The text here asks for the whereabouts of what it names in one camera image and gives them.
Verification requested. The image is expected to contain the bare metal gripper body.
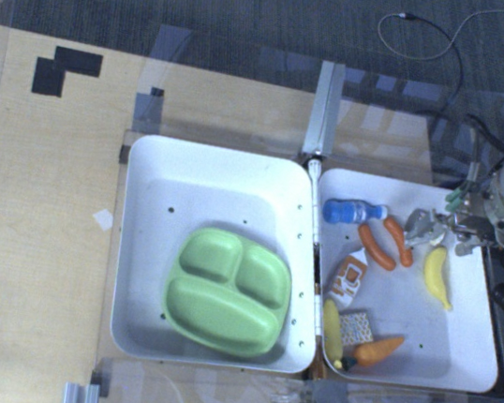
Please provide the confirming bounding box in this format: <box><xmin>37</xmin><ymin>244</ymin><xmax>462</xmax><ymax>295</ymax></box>
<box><xmin>433</xmin><ymin>197</ymin><xmax>504</xmax><ymax>263</ymax></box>

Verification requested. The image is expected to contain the orange red sausage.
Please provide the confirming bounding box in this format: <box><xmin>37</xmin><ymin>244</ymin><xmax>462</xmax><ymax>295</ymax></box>
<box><xmin>351</xmin><ymin>221</ymin><xmax>403</xmax><ymax>274</ymax></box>
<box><xmin>376</xmin><ymin>214</ymin><xmax>422</xmax><ymax>270</ymax></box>

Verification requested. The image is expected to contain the yellow banana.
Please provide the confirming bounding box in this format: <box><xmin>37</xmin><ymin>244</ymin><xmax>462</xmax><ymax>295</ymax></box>
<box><xmin>417</xmin><ymin>243</ymin><xmax>464</xmax><ymax>313</ymax></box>

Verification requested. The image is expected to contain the blue plastic bottle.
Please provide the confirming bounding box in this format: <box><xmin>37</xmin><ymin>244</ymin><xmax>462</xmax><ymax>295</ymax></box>
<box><xmin>320</xmin><ymin>194</ymin><xmax>391</xmax><ymax>234</ymax></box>

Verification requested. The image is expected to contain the white plastic tray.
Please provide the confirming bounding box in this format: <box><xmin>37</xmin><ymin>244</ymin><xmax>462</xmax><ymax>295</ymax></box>
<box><xmin>96</xmin><ymin>130</ymin><xmax>347</xmax><ymax>387</ymax></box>
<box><xmin>288</xmin><ymin>164</ymin><xmax>504</xmax><ymax>403</ymax></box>

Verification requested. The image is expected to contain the orange and white carton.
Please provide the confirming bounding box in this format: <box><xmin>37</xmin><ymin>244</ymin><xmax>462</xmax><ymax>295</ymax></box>
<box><xmin>324</xmin><ymin>243</ymin><xmax>373</xmax><ymax>310</ymax></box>

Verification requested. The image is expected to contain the white patterned packet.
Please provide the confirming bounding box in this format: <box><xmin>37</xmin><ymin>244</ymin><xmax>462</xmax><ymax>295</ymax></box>
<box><xmin>334</xmin><ymin>306</ymin><xmax>379</xmax><ymax>351</ymax></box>

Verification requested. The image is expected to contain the orange carrot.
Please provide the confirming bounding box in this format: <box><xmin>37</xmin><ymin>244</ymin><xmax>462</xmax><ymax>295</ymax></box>
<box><xmin>338</xmin><ymin>326</ymin><xmax>407</xmax><ymax>380</ymax></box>

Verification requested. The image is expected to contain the yellow corn cob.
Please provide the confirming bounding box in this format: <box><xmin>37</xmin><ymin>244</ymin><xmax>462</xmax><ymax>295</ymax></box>
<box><xmin>312</xmin><ymin>297</ymin><xmax>354</xmax><ymax>371</ymax></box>

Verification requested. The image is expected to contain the green divided plate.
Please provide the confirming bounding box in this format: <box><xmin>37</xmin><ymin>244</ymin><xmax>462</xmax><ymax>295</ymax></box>
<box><xmin>155</xmin><ymin>220</ymin><xmax>301</xmax><ymax>366</ymax></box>

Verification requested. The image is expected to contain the pale wood board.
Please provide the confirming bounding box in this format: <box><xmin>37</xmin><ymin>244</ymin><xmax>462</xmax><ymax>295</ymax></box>
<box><xmin>0</xmin><ymin>23</ymin><xmax>504</xmax><ymax>403</ymax></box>

